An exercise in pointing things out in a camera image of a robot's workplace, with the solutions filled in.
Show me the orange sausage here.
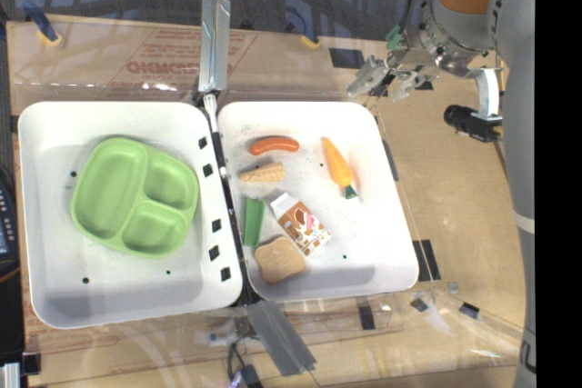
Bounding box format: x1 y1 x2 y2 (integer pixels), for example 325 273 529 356
248 135 301 157

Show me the tan bread slice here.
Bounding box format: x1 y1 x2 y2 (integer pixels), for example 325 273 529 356
253 235 306 286

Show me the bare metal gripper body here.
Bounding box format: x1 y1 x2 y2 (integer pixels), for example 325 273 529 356
385 0 487 80

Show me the white plastic tray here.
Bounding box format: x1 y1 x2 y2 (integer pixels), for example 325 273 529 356
16 100 244 330
216 100 420 303

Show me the green block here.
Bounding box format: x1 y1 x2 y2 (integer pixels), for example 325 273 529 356
243 197 266 248

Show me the black cylinder on white bracket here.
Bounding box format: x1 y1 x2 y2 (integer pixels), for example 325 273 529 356
443 67 505 144

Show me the green divided plate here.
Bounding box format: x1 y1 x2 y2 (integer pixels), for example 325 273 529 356
69 136 201 260

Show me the orange carrot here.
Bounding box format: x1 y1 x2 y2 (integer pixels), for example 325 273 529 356
321 136 359 200

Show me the brown cardboard board red print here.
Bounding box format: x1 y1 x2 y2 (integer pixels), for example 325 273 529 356
5 14 528 387

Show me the white and brown carton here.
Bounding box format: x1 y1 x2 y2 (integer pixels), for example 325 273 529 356
269 192 332 257

